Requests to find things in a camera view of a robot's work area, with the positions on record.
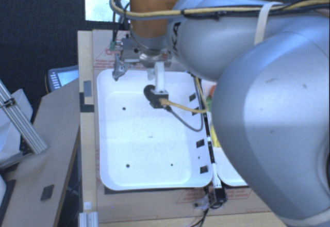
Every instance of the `white tray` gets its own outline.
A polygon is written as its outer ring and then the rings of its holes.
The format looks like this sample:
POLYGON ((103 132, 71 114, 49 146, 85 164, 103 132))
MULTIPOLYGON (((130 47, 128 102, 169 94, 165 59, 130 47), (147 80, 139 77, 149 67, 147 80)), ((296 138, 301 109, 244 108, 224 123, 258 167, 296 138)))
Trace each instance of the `white tray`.
MULTIPOLYGON (((171 101, 198 106, 197 99, 189 101, 195 93, 189 74, 166 72, 165 84, 171 101)), ((117 82, 112 70, 97 78, 102 182, 113 190, 207 185, 212 169, 205 128, 193 132, 164 109, 152 108, 143 94, 146 85, 154 80, 145 71, 128 71, 117 82), (197 147, 200 140, 204 145, 197 147)), ((172 108, 191 126, 201 125, 200 115, 172 108)))

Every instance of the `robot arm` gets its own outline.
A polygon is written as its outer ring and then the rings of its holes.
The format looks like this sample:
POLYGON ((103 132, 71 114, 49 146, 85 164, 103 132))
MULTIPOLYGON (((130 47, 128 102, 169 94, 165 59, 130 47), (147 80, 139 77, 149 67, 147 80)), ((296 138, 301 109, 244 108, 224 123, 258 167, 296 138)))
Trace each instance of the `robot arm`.
POLYGON ((130 1, 140 57, 218 82, 213 124, 251 188, 287 226, 329 226, 329 18, 311 10, 329 0, 275 4, 258 44, 265 1, 130 1))

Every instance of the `white strap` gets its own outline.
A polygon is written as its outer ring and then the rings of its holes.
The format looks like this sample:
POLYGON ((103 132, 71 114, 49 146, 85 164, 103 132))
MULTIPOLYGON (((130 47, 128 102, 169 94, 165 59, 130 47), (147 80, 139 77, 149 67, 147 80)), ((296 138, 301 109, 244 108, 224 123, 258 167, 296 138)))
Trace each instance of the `white strap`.
POLYGON ((301 219, 301 220, 295 220, 295 219, 288 219, 281 216, 277 217, 284 222, 284 224, 294 227, 310 227, 310 226, 317 226, 326 222, 330 222, 330 208, 327 210, 316 214, 312 217, 301 219))
POLYGON ((256 28, 256 35, 254 38, 254 45, 263 41, 263 38, 265 36, 268 14, 272 6, 275 4, 278 4, 278 2, 268 2, 260 9, 256 28))

